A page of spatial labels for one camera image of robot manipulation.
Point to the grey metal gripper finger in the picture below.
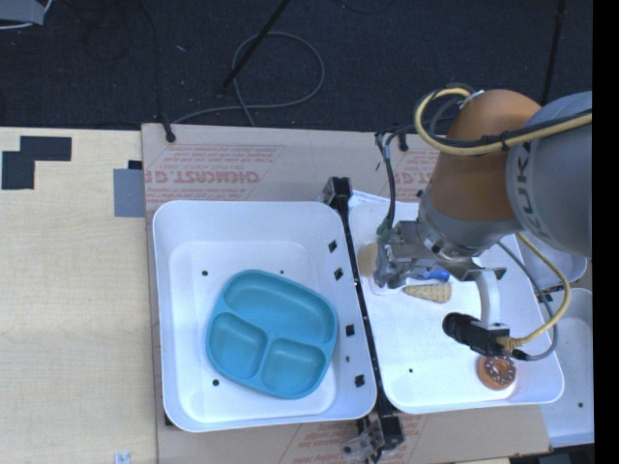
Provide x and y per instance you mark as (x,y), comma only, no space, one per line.
(399,278)
(381,269)

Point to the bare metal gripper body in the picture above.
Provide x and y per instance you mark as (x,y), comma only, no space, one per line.
(411,247)

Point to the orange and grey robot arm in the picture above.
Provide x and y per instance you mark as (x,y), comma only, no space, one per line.
(483,182)

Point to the beige round biscuit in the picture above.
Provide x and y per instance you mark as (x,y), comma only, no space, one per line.
(366,258)

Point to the beige ridged cone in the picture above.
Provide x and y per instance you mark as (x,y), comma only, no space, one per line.
(430,292)

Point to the white plastic tray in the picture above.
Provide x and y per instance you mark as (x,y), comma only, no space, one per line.
(193,240)
(425,346)

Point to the blue divided plate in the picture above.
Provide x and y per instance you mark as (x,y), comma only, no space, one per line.
(271,331)

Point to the brown doughnut with sprinkles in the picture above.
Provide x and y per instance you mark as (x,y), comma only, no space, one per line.
(497,374)

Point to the brown cardboard board, red print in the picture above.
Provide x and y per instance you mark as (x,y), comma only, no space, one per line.
(271,172)

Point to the black cylinder on white bracket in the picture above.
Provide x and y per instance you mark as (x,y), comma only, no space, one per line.
(476,332)

